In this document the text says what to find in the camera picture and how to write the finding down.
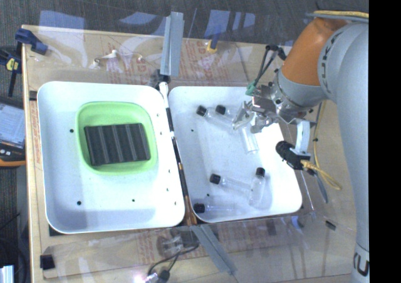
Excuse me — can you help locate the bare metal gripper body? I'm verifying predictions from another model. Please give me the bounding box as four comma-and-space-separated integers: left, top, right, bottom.
250, 83, 310, 126

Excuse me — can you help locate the clear plastic bottle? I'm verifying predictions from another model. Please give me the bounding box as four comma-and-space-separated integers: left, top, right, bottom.
239, 126, 259, 155

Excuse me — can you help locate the clear bottle with black cap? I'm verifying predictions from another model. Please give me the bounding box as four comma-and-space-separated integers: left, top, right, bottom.
215, 104, 242, 123
192, 201, 239, 215
209, 173, 252, 195
248, 167, 267, 208
195, 105, 234, 130

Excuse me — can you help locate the white plastic tray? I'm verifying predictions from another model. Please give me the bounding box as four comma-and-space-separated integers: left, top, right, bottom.
36, 80, 187, 235
167, 85, 304, 224

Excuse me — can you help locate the green bowl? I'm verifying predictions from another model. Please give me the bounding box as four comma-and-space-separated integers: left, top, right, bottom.
76, 100, 158, 177

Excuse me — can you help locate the black ribbed tray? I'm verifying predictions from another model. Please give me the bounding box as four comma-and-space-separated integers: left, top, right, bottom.
83, 122, 152, 167

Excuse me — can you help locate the brown cardboard board, red print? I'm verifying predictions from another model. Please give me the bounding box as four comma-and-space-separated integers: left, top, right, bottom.
21, 24, 358, 280

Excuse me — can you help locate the black cylinder on white bracket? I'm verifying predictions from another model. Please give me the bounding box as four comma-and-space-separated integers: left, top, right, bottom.
275, 120, 318, 171

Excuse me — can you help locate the black block with thin wires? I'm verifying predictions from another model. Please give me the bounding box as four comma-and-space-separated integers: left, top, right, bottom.
177, 228, 201, 249

